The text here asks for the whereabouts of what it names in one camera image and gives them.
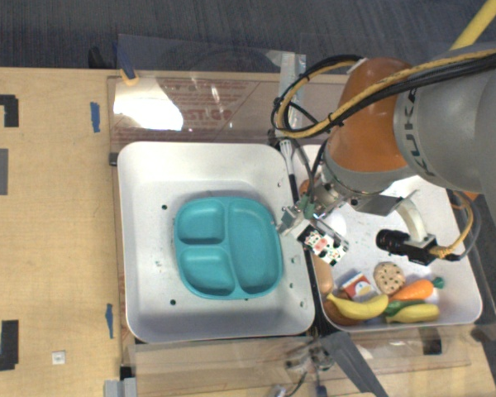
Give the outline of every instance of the yellow banana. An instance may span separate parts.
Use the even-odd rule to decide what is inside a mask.
[[[386,321],[400,323],[431,322],[439,318],[439,308],[435,304],[423,303],[400,309],[394,316],[387,316]]]
[[[375,295],[363,303],[352,300],[338,299],[332,294],[327,296],[346,318],[365,321],[376,318],[388,307],[389,297],[386,294]]]

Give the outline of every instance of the wooden table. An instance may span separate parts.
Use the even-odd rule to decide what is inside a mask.
[[[19,362],[0,371],[0,396],[101,396],[119,376],[116,237],[107,78],[115,71],[0,68],[0,94],[19,99],[20,125],[5,128],[8,191],[0,195],[0,328],[19,322]],[[91,104],[100,108],[95,132]],[[105,313],[112,305],[113,337]],[[380,375],[390,395],[496,395],[483,349],[469,366]],[[65,351],[64,364],[52,352]],[[351,395],[348,380],[328,383]],[[298,396],[307,396],[305,386]],[[212,393],[265,395],[268,388]]]

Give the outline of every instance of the small box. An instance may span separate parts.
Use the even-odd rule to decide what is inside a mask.
[[[378,294],[362,272],[345,282],[342,288],[351,300],[360,303],[372,299]]]

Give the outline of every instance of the white tray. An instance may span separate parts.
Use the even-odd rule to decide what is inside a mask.
[[[292,203],[283,157],[256,144],[136,142],[117,161],[126,318],[145,342],[295,335],[315,310],[302,246],[281,237],[283,277],[269,294],[203,299],[180,279],[174,217],[189,200],[235,195],[264,204],[278,222]]]
[[[318,146],[305,147],[311,161],[316,157],[318,148]],[[306,176],[297,160],[294,160],[294,166],[298,176],[304,179]],[[412,196],[412,201],[422,215],[427,232],[434,234],[440,245],[450,245],[460,235],[460,230],[444,189],[413,176],[394,183],[383,194],[406,197],[415,190],[417,192]],[[349,251],[332,268],[335,289],[341,287],[358,272],[362,272],[374,285],[373,270],[383,261],[397,263],[407,276],[408,283],[419,278],[433,279],[436,276],[445,280],[444,289],[434,289],[432,297],[427,299],[427,302],[437,304],[441,311],[440,317],[435,322],[387,324],[380,319],[373,319],[352,327],[332,323],[336,328],[348,332],[386,331],[427,325],[467,324],[479,318],[482,310],[481,295],[468,257],[457,262],[436,260],[428,266],[422,266],[408,261],[406,256],[389,256],[386,251],[376,246],[375,238],[377,232],[384,228],[408,231],[396,212],[383,218],[358,213],[349,205],[345,205],[333,212],[326,222],[332,224],[337,231],[340,230],[339,232],[350,243]],[[456,252],[463,250],[464,247],[461,246]]]

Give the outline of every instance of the cookie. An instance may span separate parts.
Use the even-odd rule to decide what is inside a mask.
[[[380,292],[387,295],[395,294],[406,283],[403,270],[390,261],[379,263],[374,268],[373,278]]]

